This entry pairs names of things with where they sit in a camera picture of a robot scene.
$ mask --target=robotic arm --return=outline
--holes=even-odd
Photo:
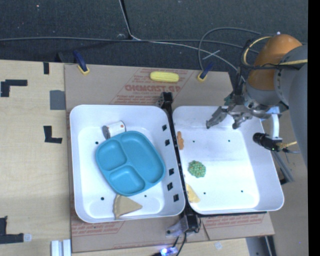
[[[265,39],[268,40],[254,65],[248,64],[250,47]],[[270,118],[273,107],[282,103],[290,110],[293,132],[308,168],[308,45],[287,34],[261,35],[247,42],[241,63],[243,68],[250,69],[247,80],[238,80],[225,98],[227,109],[218,108],[206,121],[206,127],[218,124],[229,114],[234,119],[233,129],[237,129],[252,117]],[[253,140],[259,143],[259,139],[265,138],[255,134]],[[272,146],[264,147],[275,150]]]

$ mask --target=black hole in tray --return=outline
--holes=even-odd
[[[179,195],[178,195],[178,194],[175,194],[175,195],[173,196],[173,201],[176,202],[176,201],[178,201],[178,200],[179,200]]]
[[[170,182],[166,187],[168,188],[168,191],[169,191],[169,190],[171,190],[174,186],[172,185],[172,182]]]

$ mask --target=table surface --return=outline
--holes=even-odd
[[[27,80],[0,98],[0,218],[7,234],[30,233],[31,242],[1,244],[1,255],[50,255],[50,242],[71,238],[66,111],[50,110],[50,91],[65,90],[64,64],[0,60],[0,81]],[[62,143],[44,143],[43,126]],[[157,246],[108,250],[107,255],[149,256]],[[99,256],[105,251],[73,253]],[[190,242],[180,255],[249,256],[245,238]]]

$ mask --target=blue plate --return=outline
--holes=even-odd
[[[95,152],[103,176],[113,190],[129,197],[160,182],[166,166],[148,138],[126,131],[104,141]]]

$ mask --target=toy bread slice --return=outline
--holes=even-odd
[[[141,208],[141,204],[120,194],[117,194],[113,201],[113,213],[116,220],[118,220],[121,215],[132,213],[134,211],[140,210]]]
[[[188,195],[188,199],[190,203],[199,203],[200,198],[197,196],[196,192],[192,189],[189,184],[185,184],[185,189]]]

